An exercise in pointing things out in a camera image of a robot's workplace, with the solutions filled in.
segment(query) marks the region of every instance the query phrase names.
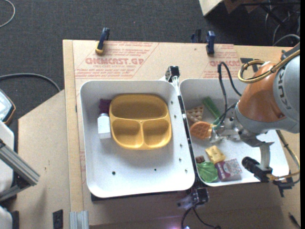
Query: clamp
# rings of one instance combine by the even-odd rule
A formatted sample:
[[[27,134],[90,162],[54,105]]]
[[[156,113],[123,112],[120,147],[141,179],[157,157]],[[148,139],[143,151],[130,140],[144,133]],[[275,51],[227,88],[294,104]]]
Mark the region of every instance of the clamp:
[[[195,33],[191,36],[192,43],[203,43],[201,40],[201,30],[198,29],[195,31]]]
[[[208,31],[206,35],[206,42],[208,43],[206,46],[207,54],[214,54],[214,41],[215,41],[214,31]]]
[[[110,29],[107,27],[104,27],[102,34],[101,34],[100,41],[98,43],[96,43],[95,52],[99,55],[101,55],[104,52],[104,49],[103,49],[104,41],[108,40],[109,32],[110,32]]]

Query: yellow divided plate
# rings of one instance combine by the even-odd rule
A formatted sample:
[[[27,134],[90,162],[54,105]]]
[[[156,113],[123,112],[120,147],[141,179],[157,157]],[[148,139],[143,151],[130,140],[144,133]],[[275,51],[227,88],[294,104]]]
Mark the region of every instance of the yellow divided plate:
[[[171,119],[165,101],[153,94],[121,94],[109,109],[112,137],[127,149],[155,149],[169,143]]]

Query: gray carpet floor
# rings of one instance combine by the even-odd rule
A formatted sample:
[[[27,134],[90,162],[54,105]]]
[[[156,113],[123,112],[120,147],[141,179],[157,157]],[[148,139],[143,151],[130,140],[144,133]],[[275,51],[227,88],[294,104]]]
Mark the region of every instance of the gray carpet floor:
[[[277,26],[270,18],[265,25],[266,12],[261,8],[248,13],[239,7],[228,14],[223,3],[204,17],[198,0],[10,1],[16,14],[0,27],[0,76],[37,73],[51,78],[61,89],[62,40],[98,40],[103,27],[110,28],[109,40],[113,41],[191,42],[191,35],[202,29],[214,31],[216,43],[271,46]],[[283,20],[288,10],[292,14],[295,8],[274,12]],[[12,12],[12,6],[0,0],[0,25]],[[283,42],[285,46],[292,43]],[[0,80],[0,89],[15,103],[15,119],[57,93],[47,81],[33,77]]]

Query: white bottle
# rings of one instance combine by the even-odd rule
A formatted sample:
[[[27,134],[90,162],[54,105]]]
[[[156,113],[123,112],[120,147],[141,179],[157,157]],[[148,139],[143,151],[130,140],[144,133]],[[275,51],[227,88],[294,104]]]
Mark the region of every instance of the white bottle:
[[[100,139],[111,138],[110,118],[108,114],[100,114],[97,119],[97,127]]]

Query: purple object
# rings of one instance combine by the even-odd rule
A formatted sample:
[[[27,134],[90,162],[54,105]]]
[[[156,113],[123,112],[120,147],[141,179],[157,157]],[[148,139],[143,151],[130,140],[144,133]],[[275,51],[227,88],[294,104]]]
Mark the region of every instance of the purple object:
[[[221,181],[241,180],[242,169],[240,168],[237,159],[221,161],[215,164],[218,172],[218,177]]]
[[[100,114],[109,114],[111,100],[101,99],[100,100]]]

